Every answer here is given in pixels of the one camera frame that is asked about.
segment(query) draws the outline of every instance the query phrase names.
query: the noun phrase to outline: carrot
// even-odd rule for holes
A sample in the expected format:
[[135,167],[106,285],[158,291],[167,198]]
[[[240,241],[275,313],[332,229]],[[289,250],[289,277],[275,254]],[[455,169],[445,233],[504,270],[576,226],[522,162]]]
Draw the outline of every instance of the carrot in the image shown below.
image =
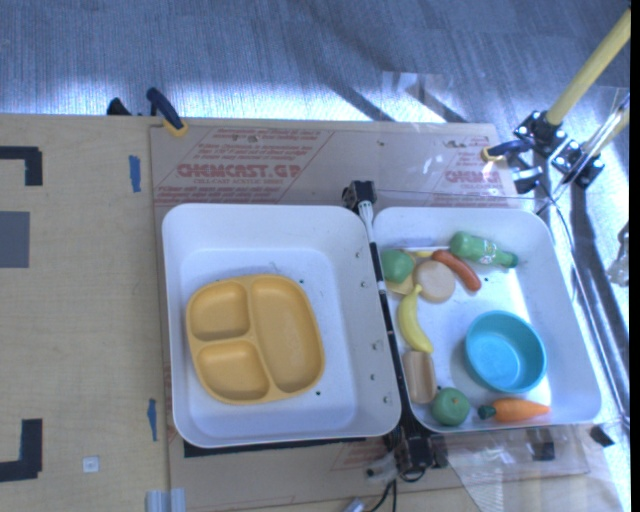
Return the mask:
[[528,420],[551,411],[548,405],[524,400],[522,398],[499,398],[491,405],[483,405],[478,408],[480,419],[494,417],[496,421],[511,422]]

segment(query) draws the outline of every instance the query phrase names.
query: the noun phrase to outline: yellow banana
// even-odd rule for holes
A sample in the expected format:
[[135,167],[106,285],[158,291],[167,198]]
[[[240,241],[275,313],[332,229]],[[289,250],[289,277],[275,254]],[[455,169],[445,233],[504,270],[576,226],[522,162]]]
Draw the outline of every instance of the yellow banana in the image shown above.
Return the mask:
[[421,291],[422,286],[416,284],[411,293],[402,297],[397,312],[398,326],[402,337],[411,348],[431,354],[433,352],[431,340],[418,322],[418,295]]

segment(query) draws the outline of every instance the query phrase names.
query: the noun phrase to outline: hot dog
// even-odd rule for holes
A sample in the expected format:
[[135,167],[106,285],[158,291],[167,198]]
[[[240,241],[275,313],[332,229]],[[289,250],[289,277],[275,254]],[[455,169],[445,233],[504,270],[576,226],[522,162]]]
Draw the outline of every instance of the hot dog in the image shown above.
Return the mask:
[[449,251],[444,249],[433,251],[431,259],[444,263],[453,270],[469,291],[477,292],[482,286],[482,282],[475,271],[465,261],[451,254]]

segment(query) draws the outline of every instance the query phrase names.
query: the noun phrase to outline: wooden table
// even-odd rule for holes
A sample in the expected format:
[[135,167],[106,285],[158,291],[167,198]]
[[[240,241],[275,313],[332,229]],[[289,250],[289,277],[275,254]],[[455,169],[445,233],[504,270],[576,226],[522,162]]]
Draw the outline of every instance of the wooden table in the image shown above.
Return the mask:
[[[144,510],[147,491],[170,488],[148,133],[157,124],[0,116],[1,146],[43,155],[42,186],[25,186],[23,161],[0,160],[0,211],[30,222],[28,268],[0,268],[0,462],[20,460],[22,421],[42,420],[42,470],[0,482],[1,510]],[[130,156],[140,159],[139,192]],[[602,450],[587,455],[587,475],[503,486],[518,501],[507,508],[613,510]],[[398,507],[477,510],[463,488],[402,493]]]

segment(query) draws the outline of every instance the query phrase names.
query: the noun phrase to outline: green bottle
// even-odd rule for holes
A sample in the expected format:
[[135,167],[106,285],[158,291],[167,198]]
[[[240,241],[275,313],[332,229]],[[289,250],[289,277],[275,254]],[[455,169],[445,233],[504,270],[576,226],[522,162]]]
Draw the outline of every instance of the green bottle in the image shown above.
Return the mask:
[[491,240],[458,231],[451,242],[449,250],[458,258],[466,258],[485,265],[502,265],[513,268],[518,264],[518,257],[511,252],[504,252]]

